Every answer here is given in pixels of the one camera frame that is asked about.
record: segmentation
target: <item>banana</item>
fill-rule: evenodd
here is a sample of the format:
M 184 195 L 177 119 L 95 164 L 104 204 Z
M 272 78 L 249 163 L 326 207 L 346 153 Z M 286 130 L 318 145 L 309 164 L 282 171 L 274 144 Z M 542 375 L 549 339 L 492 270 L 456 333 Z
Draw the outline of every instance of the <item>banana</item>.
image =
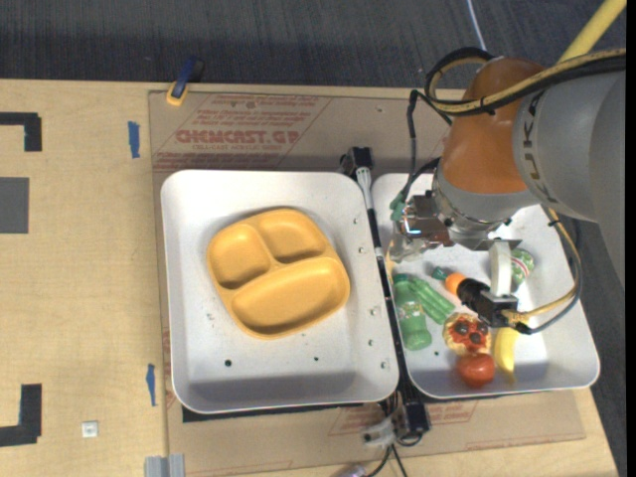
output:
M 515 381 L 515 345 L 519 336 L 519 332 L 515 329 L 502 327 L 497 331 L 493 346 L 495 363 L 511 383 Z

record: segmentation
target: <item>orange plate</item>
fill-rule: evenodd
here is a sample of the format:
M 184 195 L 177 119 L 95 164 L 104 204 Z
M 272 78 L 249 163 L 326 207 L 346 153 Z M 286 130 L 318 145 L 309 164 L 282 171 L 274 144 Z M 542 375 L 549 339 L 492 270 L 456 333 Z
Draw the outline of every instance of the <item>orange plate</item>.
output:
M 349 276 L 318 226 L 293 209 L 276 209 L 218 232 L 208 271 L 235 322 L 274 339 L 304 330 L 345 305 Z

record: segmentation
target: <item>wooden tabletop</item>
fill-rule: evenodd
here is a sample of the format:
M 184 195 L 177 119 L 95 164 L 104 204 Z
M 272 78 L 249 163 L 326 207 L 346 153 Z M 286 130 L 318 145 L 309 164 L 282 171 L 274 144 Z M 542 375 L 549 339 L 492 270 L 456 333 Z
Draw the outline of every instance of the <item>wooden tabletop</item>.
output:
M 19 413 L 23 386 L 42 391 L 41 432 L 35 443 L 0 446 L 2 475 L 141 476 L 147 456 L 171 452 L 148 110 L 149 91 L 167 88 L 0 81 L 0 112 L 42 119 L 42 151 L 25 150 L 20 125 L 0 125 L 0 178 L 28 179 L 29 196 L 28 231 L 0 233 L 0 440 L 27 421 L 24 404 Z M 408 94 L 263 85 L 193 90 L 360 97 L 369 104 Z M 138 125 L 138 148 L 129 122 Z M 404 466 L 410 476 L 617 475 L 590 391 L 574 396 L 582 439 L 405 457 Z M 82 436 L 82 423 L 91 421 L 98 436 Z M 342 468 L 275 473 L 331 476 Z M 383 475 L 399 475 L 396 464 Z

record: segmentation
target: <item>green bottle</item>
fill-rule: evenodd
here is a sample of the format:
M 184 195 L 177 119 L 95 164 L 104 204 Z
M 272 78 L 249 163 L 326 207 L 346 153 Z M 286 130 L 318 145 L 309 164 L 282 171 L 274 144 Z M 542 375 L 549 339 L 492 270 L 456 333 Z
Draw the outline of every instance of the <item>green bottle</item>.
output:
M 408 350 L 421 350 L 430 345 L 432 336 L 426 328 L 426 317 L 417 295 L 410 289 L 408 275 L 394 276 L 394 299 L 396 301 L 399 331 Z

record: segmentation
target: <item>red tomato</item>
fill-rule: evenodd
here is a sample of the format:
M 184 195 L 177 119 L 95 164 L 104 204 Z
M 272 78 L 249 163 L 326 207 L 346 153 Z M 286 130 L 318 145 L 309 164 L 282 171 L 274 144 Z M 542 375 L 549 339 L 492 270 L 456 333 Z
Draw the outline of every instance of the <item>red tomato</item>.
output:
M 468 387 L 479 389 L 495 378 L 495 361 L 488 354 L 467 354 L 457 359 L 457 371 Z

